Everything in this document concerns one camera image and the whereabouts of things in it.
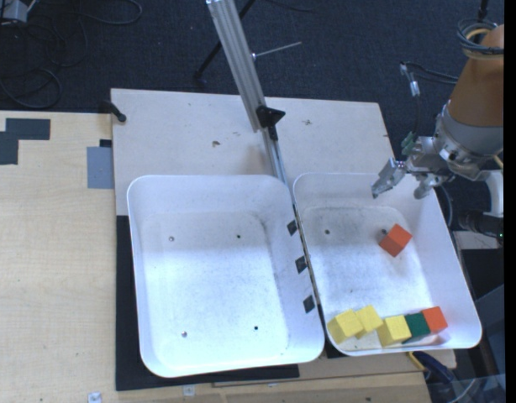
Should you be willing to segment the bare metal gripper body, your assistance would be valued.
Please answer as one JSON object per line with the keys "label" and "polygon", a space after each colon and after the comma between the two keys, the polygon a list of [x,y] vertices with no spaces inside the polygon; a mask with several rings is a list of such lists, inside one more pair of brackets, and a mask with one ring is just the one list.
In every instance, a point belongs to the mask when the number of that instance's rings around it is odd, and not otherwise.
{"label": "bare metal gripper body", "polygon": [[413,174],[457,175],[469,181],[484,181],[489,176],[489,170],[483,169],[488,155],[474,153],[446,136],[406,137],[402,153]]}

